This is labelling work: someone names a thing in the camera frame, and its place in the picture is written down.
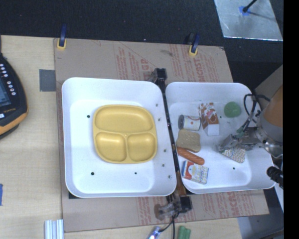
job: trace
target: white tray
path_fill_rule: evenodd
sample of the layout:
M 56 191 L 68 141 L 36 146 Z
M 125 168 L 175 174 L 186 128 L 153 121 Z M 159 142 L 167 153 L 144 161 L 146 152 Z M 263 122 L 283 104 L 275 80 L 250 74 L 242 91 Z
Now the white tray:
M 201 103 L 213 102 L 220 122 L 220 135 L 208 136 L 202 127 L 197 131 L 200 134 L 201 150 L 197 155 L 205 159 L 204 166 L 209 168 L 207 184 L 199 184 L 182 179 L 184 186 L 192 193 L 214 193 L 240 190 L 267 189 L 274 186 L 266 174 L 267 169 L 273 166 L 272 158 L 263 148 L 246 151 L 244 163 L 238 163 L 215 149 L 217 144 L 229 134 L 236 134 L 248 115 L 245 112 L 243 99 L 250 90 L 239 83 L 170 83 L 166 88 L 170 122 L 175 141 L 178 136 L 179 115 L 198 116 L 198 106 Z M 242 113 L 236 118 L 227 118 L 224 107 L 234 101 L 241 107 Z M 251 110 L 252 100 L 246 99 L 246 106 Z M 179 165 L 185 159 L 178 157 Z
M 157 154 L 148 162 L 103 161 L 93 142 L 93 114 L 104 105 L 135 105 L 153 116 Z M 161 90 L 150 82 L 70 78 L 62 86 L 65 181 L 80 198 L 166 196 L 176 175 Z

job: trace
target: blue clamp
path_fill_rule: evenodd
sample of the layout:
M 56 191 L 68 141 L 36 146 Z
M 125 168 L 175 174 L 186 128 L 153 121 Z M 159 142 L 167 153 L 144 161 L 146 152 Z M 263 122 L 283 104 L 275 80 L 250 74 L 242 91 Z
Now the blue clamp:
M 66 24 L 62 24 L 61 27 L 61 36 L 58 38 L 57 47 L 59 49 L 65 49 L 66 47 L 66 39 L 65 39 L 65 32 L 66 32 Z
M 197 55 L 198 43 L 199 43 L 199 33 L 196 33 L 192 45 L 189 48 L 189 52 L 188 52 L 189 56 L 194 57 Z

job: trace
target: blue marker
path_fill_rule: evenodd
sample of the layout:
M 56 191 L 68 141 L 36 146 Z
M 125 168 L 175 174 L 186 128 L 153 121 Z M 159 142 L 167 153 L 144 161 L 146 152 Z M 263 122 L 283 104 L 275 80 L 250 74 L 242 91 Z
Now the blue marker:
M 0 206 L 2 206 L 3 184 L 0 183 Z

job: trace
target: brown sponge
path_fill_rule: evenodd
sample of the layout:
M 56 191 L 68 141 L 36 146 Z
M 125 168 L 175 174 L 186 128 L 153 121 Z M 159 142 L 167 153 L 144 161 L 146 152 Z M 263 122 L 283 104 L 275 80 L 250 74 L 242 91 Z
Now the brown sponge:
M 176 140 L 176 146 L 188 149 L 192 152 L 199 152 L 200 146 L 200 135 L 195 132 L 181 129 L 178 132 L 178 138 Z

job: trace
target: yellow plate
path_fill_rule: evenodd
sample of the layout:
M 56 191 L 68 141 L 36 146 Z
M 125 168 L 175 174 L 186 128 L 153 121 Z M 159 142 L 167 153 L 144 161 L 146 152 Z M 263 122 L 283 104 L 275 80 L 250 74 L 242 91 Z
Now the yellow plate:
M 143 163 L 157 152 L 154 119 L 139 106 L 98 108 L 93 116 L 93 139 L 97 154 L 110 163 Z

